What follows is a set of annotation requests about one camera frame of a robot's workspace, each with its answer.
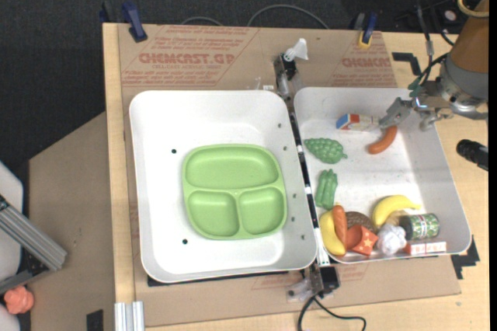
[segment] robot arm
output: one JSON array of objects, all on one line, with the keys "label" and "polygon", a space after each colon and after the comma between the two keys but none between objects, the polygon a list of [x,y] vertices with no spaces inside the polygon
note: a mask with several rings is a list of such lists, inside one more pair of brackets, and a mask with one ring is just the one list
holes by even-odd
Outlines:
[{"label": "robot arm", "polygon": [[[397,98],[380,120],[385,129],[400,124],[414,110],[422,121],[420,128],[429,129],[435,121],[451,118],[454,114],[472,120],[486,120],[488,109],[488,35],[490,0],[481,0],[474,9],[468,9],[464,0],[457,0],[459,8],[469,16],[455,44],[448,54],[430,62],[428,68],[410,86],[411,99]],[[440,73],[429,81],[432,66],[440,63]],[[477,142],[463,140],[457,152],[488,170],[488,148]]]}]

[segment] orange object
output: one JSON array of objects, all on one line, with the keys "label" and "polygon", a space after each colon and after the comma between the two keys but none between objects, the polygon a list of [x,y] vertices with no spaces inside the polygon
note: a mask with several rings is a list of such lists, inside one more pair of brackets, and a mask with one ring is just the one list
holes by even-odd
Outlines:
[{"label": "orange object", "polygon": [[4,295],[5,306],[11,315],[28,312],[34,305],[33,293],[22,285],[8,290]]},{"label": "orange object", "polygon": [[347,251],[351,251],[353,247],[359,244],[360,240],[363,237],[362,225],[355,224],[351,226],[349,230],[347,230]]},{"label": "orange object", "polygon": [[388,148],[388,146],[390,146],[394,142],[395,136],[397,136],[397,130],[397,125],[388,127],[385,130],[385,133],[381,140],[369,145],[367,151],[370,154],[378,154],[384,152]]},{"label": "orange object", "polygon": [[336,236],[347,247],[347,217],[345,210],[340,204],[335,204],[332,208],[332,215]]},{"label": "orange object", "polygon": [[361,226],[360,228],[361,239],[354,247],[352,247],[351,251],[354,251],[355,253],[362,253],[363,255],[370,255],[373,251],[374,244],[378,240],[378,236],[367,230],[364,226]]}]

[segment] yellow banana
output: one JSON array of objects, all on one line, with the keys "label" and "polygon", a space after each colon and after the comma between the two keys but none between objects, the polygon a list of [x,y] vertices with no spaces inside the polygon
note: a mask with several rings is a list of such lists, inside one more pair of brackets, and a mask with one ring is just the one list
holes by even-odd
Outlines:
[{"label": "yellow banana", "polygon": [[406,196],[402,196],[401,194],[385,197],[374,207],[371,220],[373,221],[373,224],[379,228],[386,222],[392,212],[405,208],[418,210],[421,208],[421,205],[413,203]]},{"label": "yellow banana", "polygon": [[323,244],[329,253],[336,256],[344,256],[346,254],[346,247],[340,241],[335,232],[335,222],[331,211],[325,212],[319,218],[319,227],[321,228],[321,235]]}]

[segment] green can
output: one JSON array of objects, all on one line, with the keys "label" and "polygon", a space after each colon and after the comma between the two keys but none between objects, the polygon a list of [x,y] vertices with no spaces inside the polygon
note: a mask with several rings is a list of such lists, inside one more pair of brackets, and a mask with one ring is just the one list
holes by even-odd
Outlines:
[{"label": "green can", "polygon": [[405,230],[406,240],[422,240],[437,237],[440,223],[435,214],[406,215],[399,219],[399,225]]}]

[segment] green plate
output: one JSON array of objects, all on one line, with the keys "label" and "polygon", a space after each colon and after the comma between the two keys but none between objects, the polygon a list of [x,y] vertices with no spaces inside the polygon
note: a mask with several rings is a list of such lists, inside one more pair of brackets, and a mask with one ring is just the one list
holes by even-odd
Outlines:
[{"label": "green plate", "polygon": [[257,145],[192,150],[182,167],[191,225],[209,239],[273,234],[287,219],[287,195],[274,155]]}]

